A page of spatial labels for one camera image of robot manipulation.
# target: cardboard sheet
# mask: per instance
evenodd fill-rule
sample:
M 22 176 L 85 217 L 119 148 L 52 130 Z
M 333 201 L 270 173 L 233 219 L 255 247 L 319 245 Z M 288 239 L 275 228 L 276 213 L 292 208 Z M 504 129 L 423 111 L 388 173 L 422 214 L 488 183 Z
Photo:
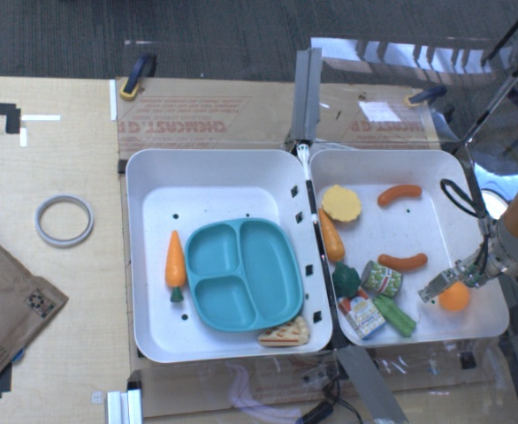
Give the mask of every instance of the cardboard sheet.
M 352 148 L 439 148 L 428 107 L 404 104 L 418 91 L 324 83 L 316 137 Z M 134 100 L 117 98 L 119 158 L 147 148 L 281 148 L 293 100 L 294 83 L 146 78 Z
M 0 373 L 67 300 L 0 246 Z

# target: metal clamp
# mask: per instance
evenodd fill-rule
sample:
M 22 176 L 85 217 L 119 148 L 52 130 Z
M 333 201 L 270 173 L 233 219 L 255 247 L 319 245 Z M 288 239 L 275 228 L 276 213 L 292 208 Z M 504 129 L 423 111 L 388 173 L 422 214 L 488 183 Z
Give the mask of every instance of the metal clamp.
M 404 103 L 409 108 L 419 107 L 423 105 L 425 102 L 428 104 L 432 104 L 437 97 L 441 97 L 447 93 L 447 87 L 445 85 L 438 85 L 437 87 L 432 87 L 428 89 L 424 89 L 420 93 L 415 95 L 407 95 L 404 97 Z
M 88 223 L 86 226 L 86 229 L 79 234 L 75 238 L 68 238 L 68 239 L 60 239 L 60 238 L 54 238 L 51 237 L 49 234 L 45 232 L 45 230 L 41 226 L 41 218 L 45 210 L 52 206 L 53 204 L 56 204 L 58 202 L 70 202 L 72 204 L 77 204 L 79 207 L 84 209 L 88 216 Z M 85 238 L 88 237 L 90 232 L 92 231 L 92 227 L 94 226 L 94 213 L 92 212 L 92 208 L 81 198 L 75 195 L 71 194 L 58 194 L 53 196 L 52 198 L 49 198 L 48 200 L 44 201 L 39 208 L 35 211 L 35 228 L 37 229 L 37 232 L 39 232 L 39 236 L 41 236 L 41 239 L 43 239 L 45 242 L 47 242 L 49 245 L 53 245 L 57 248 L 68 248 L 70 246 L 75 246 L 82 242 Z
M 106 424 L 142 424 L 141 390 L 108 391 Z
M 132 101 L 137 95 L 141 77 L 153 77 L 156 70 L 156 55 L 144 53 L 135 62 L 129 78 L 119 90 L 119 96 L 126 101 Z

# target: white tape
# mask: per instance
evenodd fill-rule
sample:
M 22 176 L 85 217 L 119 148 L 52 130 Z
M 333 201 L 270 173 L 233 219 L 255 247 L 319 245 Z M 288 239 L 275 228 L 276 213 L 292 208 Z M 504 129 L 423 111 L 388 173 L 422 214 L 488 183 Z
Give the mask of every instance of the white tape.
M 19 145 L 22 148 L 27 146 L 27 129 L 26 129 L 26 127 L 19 128 Z
M 110 80 L 110 118 L 112 121 L 118 119 L 118 105 L 116 103 L 116 81 Z
M 21 121 L 60 121 L 60 115 L 21 115 Z

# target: green toy vegetable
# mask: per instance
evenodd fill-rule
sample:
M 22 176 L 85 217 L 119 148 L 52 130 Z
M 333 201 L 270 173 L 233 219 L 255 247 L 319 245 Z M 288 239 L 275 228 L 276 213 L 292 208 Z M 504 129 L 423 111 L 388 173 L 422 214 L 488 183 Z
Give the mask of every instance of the green toy vegetable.
M 341 261 L 336 262 L 336 269 L 331 274 L 331 280 L 338 297 L 353 297 L 362 284 L 357 270 L 348 267 Z
M 383 315 L 385 320 L 397 329 L 403 337 L 410 337 L 415 330 L 416 322 L 404 311 L 397 307 L 390 297 L 377 295 L 373 299 L 373 305 Z

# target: yellow toy food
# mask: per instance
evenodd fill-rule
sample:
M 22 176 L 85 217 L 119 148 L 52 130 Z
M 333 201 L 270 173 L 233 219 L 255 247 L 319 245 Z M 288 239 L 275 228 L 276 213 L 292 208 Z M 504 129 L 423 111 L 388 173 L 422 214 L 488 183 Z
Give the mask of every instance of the yellow toy food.
M 361 214 L 362 203 L 353 190 L 334 185 L 324 193 L 322 209 L 332 220 L 351 222 Z
M 310 330 L 306 320 L 297 315 L 289 322 L 265 330 L 259 335 L 259 344 L 265 347 L 291 347 L 306 344 L 309 337 Z

